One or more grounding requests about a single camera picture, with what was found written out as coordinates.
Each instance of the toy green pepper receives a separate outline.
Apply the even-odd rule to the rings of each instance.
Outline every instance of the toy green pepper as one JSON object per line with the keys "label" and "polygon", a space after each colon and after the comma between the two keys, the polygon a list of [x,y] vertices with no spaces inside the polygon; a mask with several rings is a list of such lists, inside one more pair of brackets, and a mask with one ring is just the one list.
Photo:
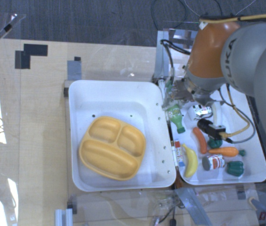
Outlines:
{"label": "toy green pepper", "polygon": [[208,146],[212,149],[219,148],[223,144],[222,140],[214,140],[212,138],[209,138],[207,142]]}
{"label": "toy green pepper", "polygon": [[239,177],[244,173],[244,164],[242,161],[230,161],[227,164],[227,173]]}

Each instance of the black tape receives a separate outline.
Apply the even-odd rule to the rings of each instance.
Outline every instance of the black tape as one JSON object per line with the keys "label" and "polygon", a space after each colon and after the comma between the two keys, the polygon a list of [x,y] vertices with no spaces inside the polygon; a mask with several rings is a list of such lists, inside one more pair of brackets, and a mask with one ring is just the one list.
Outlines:
{"label": "black tape", "polygon": [[68,98],[69,88],[64,88],[64,98]]}
{"label": "black tape", "polygon": [[237,198],[239,200],[245,200],[246,199],[246,193],[245,193],[245,188],[243,185],[238,185],[235,187],[236,188],[236,193],[237,193]]}
{"label": "black tape", "polygon": [[11,29],[12,29],[12,25],[11,24],[8,24],[7,26],[4,27],[4,30],[6,32],[9,32]]}
{"label": "black tape", "polygon": [[[5,30],[9,31],[11,28],[11,25],[7,25]],[[30,69],[31,56],[47,56],[47,48],[47,45],[24,44],[23,51],[15,51],[15,69]]]}
{"label": "black tape", "polygon": [[15,51],[15,69],[30,69],[31,56],[26,55],[24,51]]}
{"label": "black tape", "polygon": [[47,56],[47,45],[24,44],[23,50],[33,56]]}

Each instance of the green toy bottle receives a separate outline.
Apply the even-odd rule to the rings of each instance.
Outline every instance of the green toy bottle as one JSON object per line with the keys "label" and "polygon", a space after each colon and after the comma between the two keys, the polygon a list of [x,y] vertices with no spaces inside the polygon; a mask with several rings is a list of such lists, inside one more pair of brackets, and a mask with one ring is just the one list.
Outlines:
{"label": "green toy bottle", "polygon": [[177,132],[183,133],[185,132],[185,128],[182,125],[182,114],[180,108],[177,104],[167,109],[167,113],[171,122],[173,122],[177,127]]}

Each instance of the red label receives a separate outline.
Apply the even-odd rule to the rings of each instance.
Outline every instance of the red label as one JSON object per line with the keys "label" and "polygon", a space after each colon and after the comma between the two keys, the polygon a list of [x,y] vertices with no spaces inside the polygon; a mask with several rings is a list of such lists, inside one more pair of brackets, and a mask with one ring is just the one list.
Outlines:
{"label": "red label", "polygon": [[212,159],[212,163],[213,163],[213,169],[218,168],[218,161],[217,161],[217,158],[213,158],[213,159]]}
{"label": "red label", "polygon": [[259,216],[259,220],[265,220],[266,219],[266,212],[261,212]]}
{"label": "red label", "polygon": [[180,148],[180,141],[175,141],[175,147]]}

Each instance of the toy banana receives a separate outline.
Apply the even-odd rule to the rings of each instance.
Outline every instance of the toy banana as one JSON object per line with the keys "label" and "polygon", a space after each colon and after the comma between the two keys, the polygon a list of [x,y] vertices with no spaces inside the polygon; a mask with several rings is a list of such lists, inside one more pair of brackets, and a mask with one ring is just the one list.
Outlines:
{"label": "toy banana", "polygon": [[198,157],[194,150],[188,148],[185,144],[182,144],[182,146],[185,148],[186,155],[188,157],[188,164],[185,168],[185,174],[184,176],[189,178],[197,171],[198,168]]}

